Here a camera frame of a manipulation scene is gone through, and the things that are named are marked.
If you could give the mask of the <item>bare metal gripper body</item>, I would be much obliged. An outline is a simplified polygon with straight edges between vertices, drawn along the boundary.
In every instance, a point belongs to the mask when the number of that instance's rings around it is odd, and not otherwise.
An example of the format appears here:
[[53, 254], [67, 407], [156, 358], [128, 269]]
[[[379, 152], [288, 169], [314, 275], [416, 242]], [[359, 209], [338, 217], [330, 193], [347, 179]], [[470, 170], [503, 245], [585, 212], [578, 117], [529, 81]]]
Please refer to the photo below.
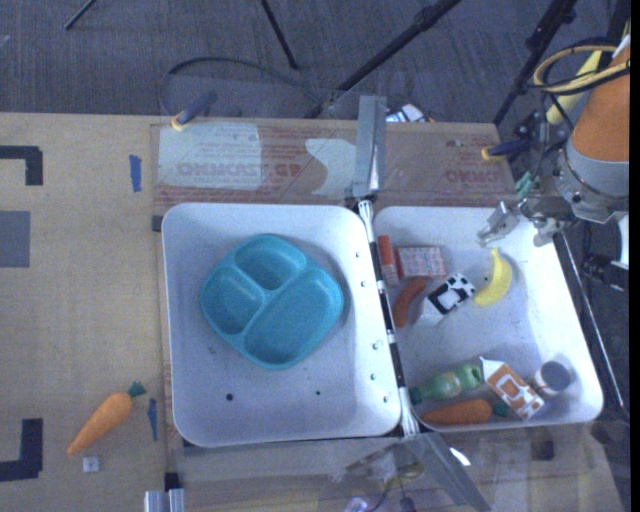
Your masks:
[[570, 172], [534, 177], [527, 172], [518, 181], [519, 209], [526, 217], [557, 221], [586, 220], [605, 224], [628, 212], [627, 196], [601, 192]]

